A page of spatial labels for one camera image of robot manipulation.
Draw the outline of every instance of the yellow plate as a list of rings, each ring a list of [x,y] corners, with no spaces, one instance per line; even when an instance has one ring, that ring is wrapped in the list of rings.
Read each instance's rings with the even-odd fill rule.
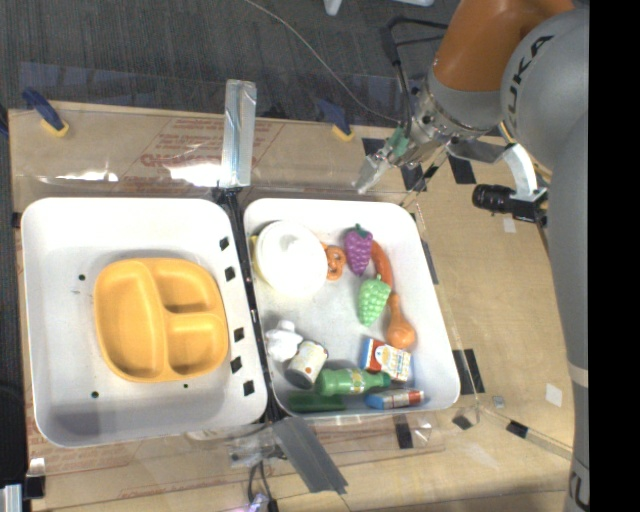
[[[135,382],[164,382],[215,370],[229,350],[220,290],[200,265],[136,258],[105,267],[94,288],[102,356]]]

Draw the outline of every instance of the white cable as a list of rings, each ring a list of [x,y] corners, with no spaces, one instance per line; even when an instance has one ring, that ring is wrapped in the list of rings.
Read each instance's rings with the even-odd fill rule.
[[[253,7],[255,7],[256,9],[261,10],[262,12],[264,12],[265,14],[267,14],[268,16],[271,16],[274,20],[278,21],[279,23],[282,23],[285,27],[287,27],[291,32],[293,32],[293,34],[300,39],[300,41],[302,41],[302,44],[304,44],[309,51],[313,54],[313,56],[318,59],[318,61],[320,62],[320,64],[322,64],[327,71],[329,71],[329,74],[343,87],[343,89],[345,91],[347,91],[347,94],[349,94],[349,96],[351,96],[351,98],[353,99],[353,101],[355,101],[358,105],[360,105],[363,109],[365,109],[367,112],[370,112],[378,117],[381,117],[383,119],[386,119],[388,121],[393,121],[394,123],[397,123],[398,120],[394,119],[393,117],[389,117],[386,116],[384,114],[381,114],[380,112],[376,112],[375,110],[370,109],[369,107],[367,107],[364,103],[362,103],[357,97],[356,95],[351,92],[351,89],[349,89],[349,87],[347,87],[347,85],[340,79],[340,77],[329,67],[329,65],[322,59],[322,57],[320,57],[320,55],[318,55],[318,52],[316,52],[313,47],[306,41],[306,39],[304,37],[302,37],[295,28],[293,28],[291,25],[289,25],[286,21],[284,21],[282,18],[280,18],[280,16],[277,16],[276,14],[273,14],[271,11],[269,11],[268,9],[262,7],[261,5],[256,4],[255,2],[253,2],[252,0],[244,0],[245,2],[247,2],[249,5],[252,5]]]

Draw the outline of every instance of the white plate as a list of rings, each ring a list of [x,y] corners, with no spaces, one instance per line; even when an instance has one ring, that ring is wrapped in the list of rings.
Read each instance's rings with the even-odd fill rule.
[[[438,410],[451,406],[460,394],[460,379],[447,335],[440,305],[415,221],[403,208],[384,202],[333,201],[308,199],[259,199],[244,215],[247,238],[257,235],[271,222],[289,220],[310,229],[326,244],[342,245],[348,228],[359,223],[373,233],[387,254],[406,319],[416,330],[416,342],[409,347],[412,371],[409,386],[424,391],[425,400],[411,410]],[[365,277],[374,277],[373,263]],[[327,281],[313,296],[291,299],[277,293],[254,273],[256,300],[262,329],[273,329],[278,320],[294,322],[306,339],[322,343],[329,351],[327,367],[357,366],[362,343],[367,337],[384,340],[388,308],[367,328],[357,319],[357,293],[362,278],[345,270],[338,281]],[[269,359],[274,391],[280,405],[287,407],[287,396],[297,390],[284,378],[283,363]],[[347,409],[338,413],[310,416],[380,414],[364,404],[362,396],[348,397]]]
[[[219,206],[202,199],[47,198],[25,210],[22,237],[35,419],[49,441],[77,447],[233,427],[264,412],[246,291]],[[193,261],[220,288],[229,354],[207,375],[135,383],[102,359],[93,321],[96,277],[114,261],[154,256]]]

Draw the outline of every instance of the white can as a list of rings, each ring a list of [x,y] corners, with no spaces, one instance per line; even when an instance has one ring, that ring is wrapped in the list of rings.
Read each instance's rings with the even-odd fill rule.
[[[328,358],[329,352],[320,343],[305,340],[298,346],[284,376],[294,386],[311,389]]]

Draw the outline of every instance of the green bottle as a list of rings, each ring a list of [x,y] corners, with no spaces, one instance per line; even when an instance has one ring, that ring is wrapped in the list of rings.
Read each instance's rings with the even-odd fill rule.
[[[322,396],[360,395],[370,388],[386,388],[391,384],[387,373],[369,373],[358,368],[323,369],[316,380],[315,391]]]

